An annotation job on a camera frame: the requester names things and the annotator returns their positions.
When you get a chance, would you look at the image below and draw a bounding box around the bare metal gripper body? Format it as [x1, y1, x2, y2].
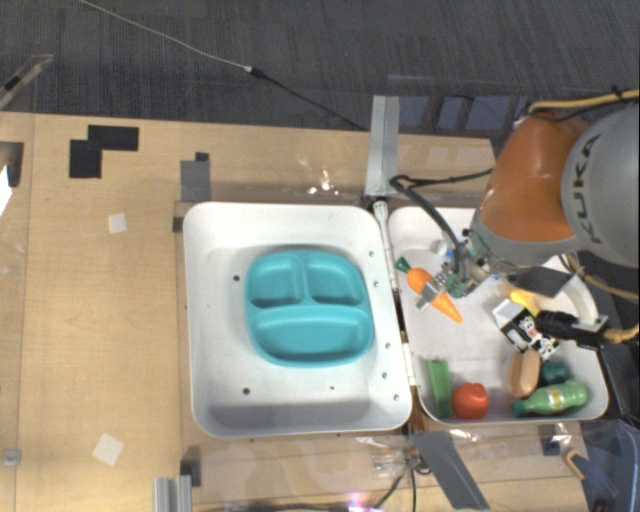
[432, 234, 503, 299]

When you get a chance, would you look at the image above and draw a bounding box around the orange carrot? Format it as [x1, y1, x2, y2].
[394, 256, 464, 325]

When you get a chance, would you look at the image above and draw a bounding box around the thin black and white rod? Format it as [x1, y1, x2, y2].
[372, 200, 419, 401]

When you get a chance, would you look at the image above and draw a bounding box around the white plastic tray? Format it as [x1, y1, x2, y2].
[181, 200, 414, 441]
[387, 205, 611, 427]

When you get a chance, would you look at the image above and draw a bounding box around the yellow banana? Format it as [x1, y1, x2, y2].
[509, 288, 542, 317]

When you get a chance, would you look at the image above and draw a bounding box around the white cow print carton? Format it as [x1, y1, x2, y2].
[491, 297, 562, 362]

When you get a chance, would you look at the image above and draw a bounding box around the red tomato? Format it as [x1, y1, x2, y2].
[451, 382, 490, 421]

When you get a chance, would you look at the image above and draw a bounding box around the blue divided plate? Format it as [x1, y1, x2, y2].
[243, 250, 376, 369]

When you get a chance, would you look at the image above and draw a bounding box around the tan hot dog bun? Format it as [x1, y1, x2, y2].
[506, 347, 543, 400]

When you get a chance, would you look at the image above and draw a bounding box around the dark green can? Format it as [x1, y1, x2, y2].
[538, 360, 572, 387]

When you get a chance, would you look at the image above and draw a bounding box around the green plastic bottle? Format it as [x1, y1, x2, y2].
[509, 378, 589, 419]

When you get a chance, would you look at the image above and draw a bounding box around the black cylinder on white bracket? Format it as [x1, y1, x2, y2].
[509, 266, 611, 349]

